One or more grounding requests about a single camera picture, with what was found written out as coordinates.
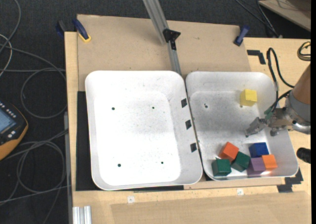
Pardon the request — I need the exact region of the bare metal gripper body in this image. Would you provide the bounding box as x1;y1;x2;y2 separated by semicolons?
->
264;107;311;135

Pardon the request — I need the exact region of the blue cube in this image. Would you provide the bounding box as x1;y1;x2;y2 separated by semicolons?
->
248;142;270;158

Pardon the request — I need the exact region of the yellow cube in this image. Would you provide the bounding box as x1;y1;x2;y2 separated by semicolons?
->
239;89;258;107

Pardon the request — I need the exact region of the orange cube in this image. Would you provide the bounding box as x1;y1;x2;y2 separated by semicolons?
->
218;141;239;162
261;154;278;171

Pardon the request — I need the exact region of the white plastic tray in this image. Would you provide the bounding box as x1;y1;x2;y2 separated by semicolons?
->
84;70;204;191
185;71;300;181

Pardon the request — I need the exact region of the purple cube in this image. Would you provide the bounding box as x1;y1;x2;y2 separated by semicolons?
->
246;157;266;177

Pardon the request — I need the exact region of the green cube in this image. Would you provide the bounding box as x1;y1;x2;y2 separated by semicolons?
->
211;157;232;177
231;151;251;173

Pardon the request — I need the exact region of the black cylinder on white bracket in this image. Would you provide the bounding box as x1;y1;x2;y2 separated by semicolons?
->
296;147;311;165

